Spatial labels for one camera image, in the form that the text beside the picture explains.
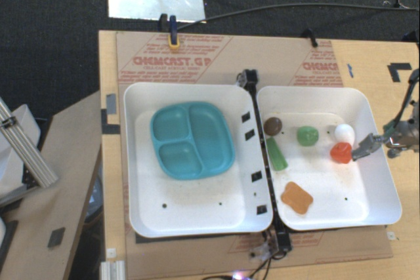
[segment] white ball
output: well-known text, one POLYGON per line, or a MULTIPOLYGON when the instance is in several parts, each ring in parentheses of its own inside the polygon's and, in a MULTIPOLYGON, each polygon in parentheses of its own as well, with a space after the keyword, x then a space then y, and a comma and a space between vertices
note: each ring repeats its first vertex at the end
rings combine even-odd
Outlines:
POLYGON ((348 142, 354 145, 354 129, 349 124, 340 124, 335 128, 334 136, 337 142, 348 142))

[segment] teal plate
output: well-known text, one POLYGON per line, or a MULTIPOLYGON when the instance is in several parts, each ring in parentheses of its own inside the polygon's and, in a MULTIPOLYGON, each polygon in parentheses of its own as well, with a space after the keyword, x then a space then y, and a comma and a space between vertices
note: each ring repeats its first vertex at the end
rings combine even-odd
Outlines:
POLYGON ((235 160, 226 120, 212 104, 189 102, 167 106, 154 114, 150 128, 160 167, 178 180, 221 174, 235 160))

